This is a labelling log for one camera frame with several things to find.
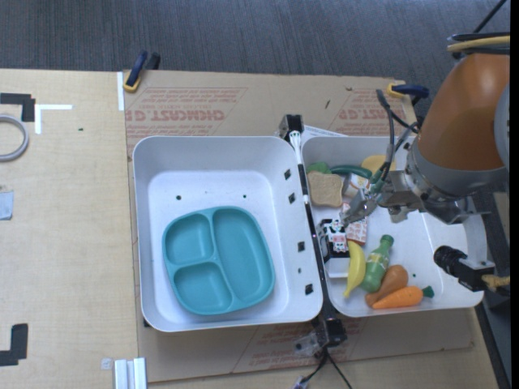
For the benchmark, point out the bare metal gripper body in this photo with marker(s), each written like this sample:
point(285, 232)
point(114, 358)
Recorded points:
point(409, 199)

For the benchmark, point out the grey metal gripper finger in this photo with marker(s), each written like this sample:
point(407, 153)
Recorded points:
point(368, 209)
point(353, 207)

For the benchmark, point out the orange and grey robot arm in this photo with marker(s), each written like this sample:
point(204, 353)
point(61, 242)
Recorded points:
point(462, 112)

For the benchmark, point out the orange patterned packet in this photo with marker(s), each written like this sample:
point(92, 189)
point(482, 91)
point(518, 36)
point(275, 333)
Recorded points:
point(359, 233)

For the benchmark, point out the tan bread slice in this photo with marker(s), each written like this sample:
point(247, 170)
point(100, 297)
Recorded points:
point(325, 189)

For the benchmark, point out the cow print milk carton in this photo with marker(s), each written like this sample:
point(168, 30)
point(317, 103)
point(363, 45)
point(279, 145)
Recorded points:
point(336, 237)

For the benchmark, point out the dark green cucumber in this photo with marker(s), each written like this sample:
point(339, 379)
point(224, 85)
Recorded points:
point(350, 171)

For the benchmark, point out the thin black and white rod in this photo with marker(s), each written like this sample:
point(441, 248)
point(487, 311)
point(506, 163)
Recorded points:
point(314, 225)

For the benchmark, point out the yellow round toy food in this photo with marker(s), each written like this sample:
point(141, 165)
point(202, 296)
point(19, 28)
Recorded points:
point(375, 163)

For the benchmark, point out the green lettuce leaf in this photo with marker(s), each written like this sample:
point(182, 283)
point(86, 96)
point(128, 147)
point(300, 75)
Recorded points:
point(318, 167)

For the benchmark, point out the green bottle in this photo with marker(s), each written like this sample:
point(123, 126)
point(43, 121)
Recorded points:
point(375, 268)

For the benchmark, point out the yellow banana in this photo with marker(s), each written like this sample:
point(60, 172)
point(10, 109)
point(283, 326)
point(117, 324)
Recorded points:
point(357, 268)

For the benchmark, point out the white plastic tray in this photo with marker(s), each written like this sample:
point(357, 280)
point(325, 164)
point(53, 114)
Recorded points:
point(421, 257)
point(251, 164)

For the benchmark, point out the brown toy drumstick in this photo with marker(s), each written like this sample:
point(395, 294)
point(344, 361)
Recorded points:
point(395, 280)

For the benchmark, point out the white paper sheet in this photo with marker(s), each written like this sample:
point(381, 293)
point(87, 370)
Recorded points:
point(322, 131)

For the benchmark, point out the orange carrot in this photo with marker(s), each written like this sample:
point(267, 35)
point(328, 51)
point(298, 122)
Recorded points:
point(399, 297)

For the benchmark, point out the teal divided plate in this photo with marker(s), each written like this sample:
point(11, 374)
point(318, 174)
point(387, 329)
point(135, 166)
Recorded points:
point(239, 249)

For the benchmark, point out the brown cardboard board red print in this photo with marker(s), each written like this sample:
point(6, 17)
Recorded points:
point(259, 108)

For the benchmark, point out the black cylinder on white bracket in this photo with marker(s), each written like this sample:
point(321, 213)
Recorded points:
point(474, 272)

